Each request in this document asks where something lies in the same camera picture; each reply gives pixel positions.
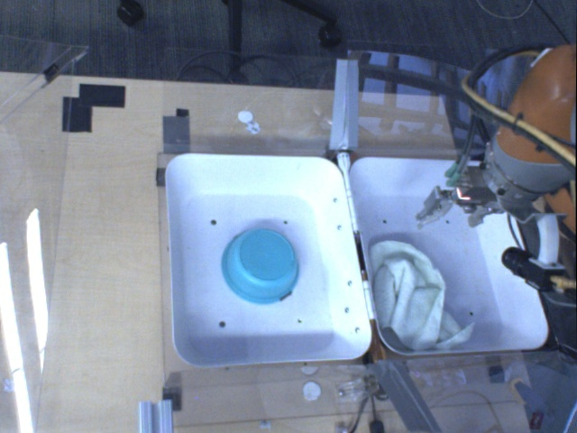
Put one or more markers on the white towel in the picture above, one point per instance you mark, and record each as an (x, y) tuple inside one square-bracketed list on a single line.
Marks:
[(414, 296)]

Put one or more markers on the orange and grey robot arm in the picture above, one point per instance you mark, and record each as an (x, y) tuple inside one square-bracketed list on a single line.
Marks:
[(550, 102)]

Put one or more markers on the white plastic tray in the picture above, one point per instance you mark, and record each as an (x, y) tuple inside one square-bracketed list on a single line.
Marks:
[(496, 296), (270, 187)]

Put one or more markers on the blue bowl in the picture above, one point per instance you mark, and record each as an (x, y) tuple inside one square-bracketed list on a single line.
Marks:
[(261, 264)]

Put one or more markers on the black office chair base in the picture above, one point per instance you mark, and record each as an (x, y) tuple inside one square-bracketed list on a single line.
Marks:
[(235, 11)]

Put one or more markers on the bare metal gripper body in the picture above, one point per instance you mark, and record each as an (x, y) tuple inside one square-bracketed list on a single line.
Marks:
[(478, 192)]

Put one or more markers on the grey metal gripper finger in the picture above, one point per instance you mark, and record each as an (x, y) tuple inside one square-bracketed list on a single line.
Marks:
[(482, 217), (435, 205)]

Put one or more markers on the black cylinder on white bracket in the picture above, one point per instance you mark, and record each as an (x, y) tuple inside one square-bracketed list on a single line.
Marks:
[(529, 266)]

